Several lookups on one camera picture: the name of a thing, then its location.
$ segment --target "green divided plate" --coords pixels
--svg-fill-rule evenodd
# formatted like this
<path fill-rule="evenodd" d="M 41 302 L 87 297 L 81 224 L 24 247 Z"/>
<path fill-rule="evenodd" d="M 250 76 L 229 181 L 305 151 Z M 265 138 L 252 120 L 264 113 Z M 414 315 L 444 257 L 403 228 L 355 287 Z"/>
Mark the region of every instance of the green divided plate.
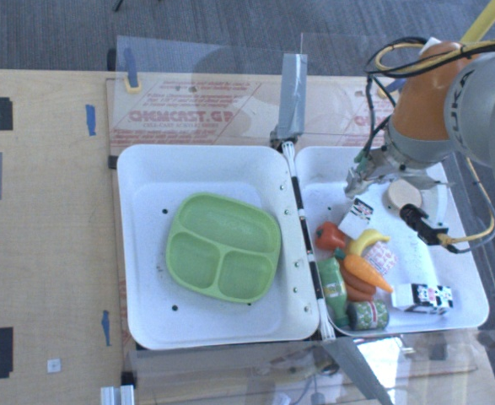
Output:
<path fill-rule="evenodd" d="M 170 228 L 166 264 L 174 280 L 218 299 L 250 303 L 272 286 L 281 230 L 264 210 L 200 192 L 183 201 Z"/>

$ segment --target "black tape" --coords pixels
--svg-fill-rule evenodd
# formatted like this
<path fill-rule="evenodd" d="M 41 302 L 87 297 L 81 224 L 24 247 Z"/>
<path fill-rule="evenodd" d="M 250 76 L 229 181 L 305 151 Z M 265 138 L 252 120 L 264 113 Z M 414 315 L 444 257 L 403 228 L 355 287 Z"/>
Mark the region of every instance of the black tape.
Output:
<path fill-rule="evenodd" d="M 118 166 L 118 157 L 117 156 L 109 156 L 109 168 L 111 170 L 117 170 Z"/>
<path fill-rule="evenodd" d="M 307 253 L 311 253 L 313 251 L 313 246 L 311 245 L 311 239 L 309 238 L 307 220 L 302 216 L 301 218 L 299 218 L 299 223 L 301 224 L 301 230 L 304 234 L 305 249 L 307 249 Z"/>
<path fill-rule="evenodd" d="M 132 386 L 132 388 L 137 388 L 137 378 L 135 374 L 131 371 L 121 372 L 121 384 L 123 386 Z"/>
<path fill-rule="evenodd" d="M 294 189 L 294 196 L 296 197 L 296 204 L 298 205 L 298 209 L 302 209 L 304 207 L 304 201 L 301 199 L 299 180 L 296 176 L 292 177 L 292 188 Z"/>
<path fill-rule="evenodd" d="M 13 328 L 0 328 L 0 378 L 9 378 L 13 372 Z"/>
<path fill-rule="evenodd" d="M 322 284 L 318 276 L 318 268 L 315 261 L 309 261 L 309 267 L 311 269 L 311 276 L 313 278 L 313 285 L 315 286 L 316 299 L 324 299 L 324 293 L 322 292 Z"/>
<path fill-rule="evenodd" d="M 0 131 L 13 130 L 13 102 L 9 98 L 0 98 Z"/>

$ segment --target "wooden board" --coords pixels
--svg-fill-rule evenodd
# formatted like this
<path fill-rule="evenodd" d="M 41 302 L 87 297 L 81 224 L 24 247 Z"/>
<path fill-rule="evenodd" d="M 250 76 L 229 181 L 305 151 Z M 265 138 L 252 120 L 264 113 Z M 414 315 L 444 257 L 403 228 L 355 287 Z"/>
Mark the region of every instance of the wooden board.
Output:
<path fill-rule="evenodd" d="M 100 388 L 120 383 L 107 75 L 0 70 L 13 102 L 13 131 L 0 131 L 0 327 L 13 328 L 0 403 L 100 403 Z M 60 372 L 47 373 L 49 359 Z"/>

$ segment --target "toy can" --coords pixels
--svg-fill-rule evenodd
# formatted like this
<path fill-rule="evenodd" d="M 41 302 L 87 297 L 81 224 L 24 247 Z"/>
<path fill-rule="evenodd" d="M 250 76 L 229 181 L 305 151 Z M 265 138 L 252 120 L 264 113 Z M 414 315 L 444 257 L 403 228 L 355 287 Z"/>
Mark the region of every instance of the toy can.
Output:
<path fill-rule="evenodd" d="M 390 322 L 388 307 L 383 300 L 350 302 L 347 314 L 353 330 L 385 328 Z"/>

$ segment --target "toy vegetable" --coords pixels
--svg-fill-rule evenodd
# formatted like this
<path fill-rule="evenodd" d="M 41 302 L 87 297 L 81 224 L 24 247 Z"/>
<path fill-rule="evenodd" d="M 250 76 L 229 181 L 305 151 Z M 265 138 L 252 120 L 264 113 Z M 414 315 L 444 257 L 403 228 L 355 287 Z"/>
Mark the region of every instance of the toy vegetable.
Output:
<path fill-rule="evenodd" d="M 324 251 L 334 251 L 337 247 L 344 249 L 347 235 L 337 228 L 333 222 L 326 221 L 316 231 L 315 245 Z"/>
<path fill-rule="evenodd" d="M 376 293 L 376 287 L 374 285 L 365 282 L 364 280 L 358 278 L 357 276 L 354 276 L 348 270 L 346 270 L 342 259 L 337 259 L 337 261 L 339 262 L 339 267 L 341 267 L 341 276 L 344 279 L 345 284 L 350 285 L 358 291 L 369 294 L 371 296 Z"/>
<path fill-rule="evenodd" d="M 345 289 L 347 290 L 348 301 L 373 301 L 374 295 L 364 293 L 359 289 L 355 289 L 352 285 L 345 282 Z"/>
<path fill-rule="evenodd" d="M 393 292 L 393 288 L 386 282 L 384 276 L 365 258 L 355 253 L 349 253 L 345 256 L 343 264 L 351 274 L 364 280 L 368 284 L 379 287 L 388 293 Z"/>

